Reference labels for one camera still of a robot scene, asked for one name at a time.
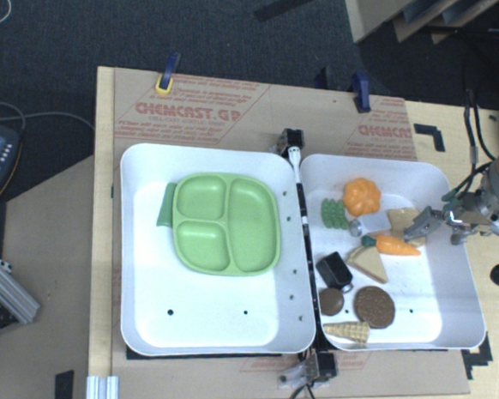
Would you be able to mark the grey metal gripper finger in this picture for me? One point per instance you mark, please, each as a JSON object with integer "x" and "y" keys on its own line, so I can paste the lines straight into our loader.
{"x": 424, "y": 223}
{"x": 459, "y": 236}

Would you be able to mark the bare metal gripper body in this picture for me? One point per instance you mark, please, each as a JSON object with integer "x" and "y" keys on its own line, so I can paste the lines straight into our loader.
{"x": 491, "y": 217}

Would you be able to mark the beige toy bread slice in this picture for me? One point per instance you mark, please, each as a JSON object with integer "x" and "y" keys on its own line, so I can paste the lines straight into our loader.
{"x": 400, "y": 217}

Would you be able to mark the orange toy carrot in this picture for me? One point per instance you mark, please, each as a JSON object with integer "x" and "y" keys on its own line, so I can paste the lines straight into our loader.
{"x": 394, "y": 245}

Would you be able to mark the clear plastic bottle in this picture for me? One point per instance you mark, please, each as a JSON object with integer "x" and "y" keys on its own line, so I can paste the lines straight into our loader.
{"x": 370, "y": 224}

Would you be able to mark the white plastic tray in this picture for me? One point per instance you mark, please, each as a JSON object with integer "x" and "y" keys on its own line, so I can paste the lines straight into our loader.
{"x": 440, "y": 295}
{"x": 206, "y": 307}

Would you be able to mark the triangular toy sandwich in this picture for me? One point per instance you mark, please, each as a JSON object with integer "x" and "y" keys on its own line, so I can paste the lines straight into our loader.
{"x": 371, "y": 264}

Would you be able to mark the orange toy pumpkin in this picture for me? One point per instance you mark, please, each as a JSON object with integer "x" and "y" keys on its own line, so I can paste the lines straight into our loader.
{"x": 361, "y": 196}

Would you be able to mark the green toy peas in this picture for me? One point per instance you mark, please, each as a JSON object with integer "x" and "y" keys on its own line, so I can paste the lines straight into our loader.
{"x": 333, "y": 214}

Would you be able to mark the large brown toy biscuit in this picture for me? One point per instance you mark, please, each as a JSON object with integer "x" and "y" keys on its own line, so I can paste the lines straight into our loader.
{"x": 374, "y": 307}

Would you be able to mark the black box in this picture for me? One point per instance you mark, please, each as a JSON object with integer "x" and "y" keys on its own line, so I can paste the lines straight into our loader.
{"x": 333, "y": 270}

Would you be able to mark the thin black and white rod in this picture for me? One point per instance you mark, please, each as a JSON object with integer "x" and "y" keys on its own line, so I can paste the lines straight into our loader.
{"x": 305, "y": 216}

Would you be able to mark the small brown toy biscuit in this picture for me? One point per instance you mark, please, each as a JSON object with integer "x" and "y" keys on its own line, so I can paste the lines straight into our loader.
{"x": 331, "y": 302}

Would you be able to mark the beige toy ice cream cone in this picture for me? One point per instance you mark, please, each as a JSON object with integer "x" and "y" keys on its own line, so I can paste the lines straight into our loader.
{"x": 351, "y": 330}

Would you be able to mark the green divided plate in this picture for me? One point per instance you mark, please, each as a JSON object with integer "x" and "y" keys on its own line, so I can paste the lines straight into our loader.
{"x": 248, "y": 220}

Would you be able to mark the brown cardboard board, red print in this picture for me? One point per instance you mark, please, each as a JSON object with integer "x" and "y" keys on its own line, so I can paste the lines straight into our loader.
{"x": 222, "y": 114}

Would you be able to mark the green flat rectangular piece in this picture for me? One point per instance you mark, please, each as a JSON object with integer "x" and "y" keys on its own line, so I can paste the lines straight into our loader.
{"x": 166, "y": 205}

